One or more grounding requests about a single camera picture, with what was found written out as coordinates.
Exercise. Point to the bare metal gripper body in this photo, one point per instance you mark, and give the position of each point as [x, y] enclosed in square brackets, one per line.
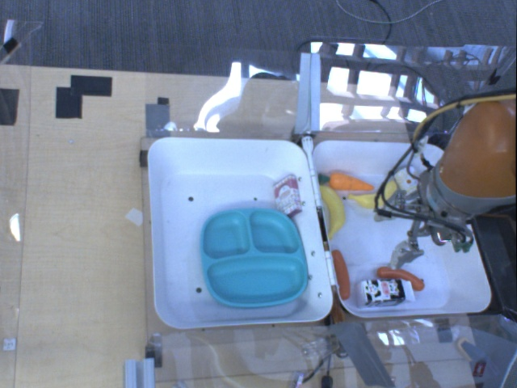
[438, 221]

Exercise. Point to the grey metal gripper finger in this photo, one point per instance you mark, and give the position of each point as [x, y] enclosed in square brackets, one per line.
[404, 254]

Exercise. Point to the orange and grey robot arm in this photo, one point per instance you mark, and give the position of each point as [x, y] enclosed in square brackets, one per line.
[480, 156]

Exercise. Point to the orange sausage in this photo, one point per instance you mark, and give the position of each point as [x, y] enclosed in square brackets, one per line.
[400, 274]
[342, 275]

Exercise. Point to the black and white milk carton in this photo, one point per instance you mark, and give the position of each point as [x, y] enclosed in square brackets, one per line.
[383, 291]

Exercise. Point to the white plastic tray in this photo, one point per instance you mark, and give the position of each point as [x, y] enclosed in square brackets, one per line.
[444, 289]
[182, 257]

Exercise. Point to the yellow banana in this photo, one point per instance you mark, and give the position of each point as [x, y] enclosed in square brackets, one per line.
[336, 212]
[365, 200]

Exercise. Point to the orange carrot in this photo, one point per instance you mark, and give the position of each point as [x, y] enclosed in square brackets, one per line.
[349, 181]

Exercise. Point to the red and white carton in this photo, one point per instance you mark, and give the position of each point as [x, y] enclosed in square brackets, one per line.
[287, 195]

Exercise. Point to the teal divided plate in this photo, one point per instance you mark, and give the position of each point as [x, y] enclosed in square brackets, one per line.
[254, 273]

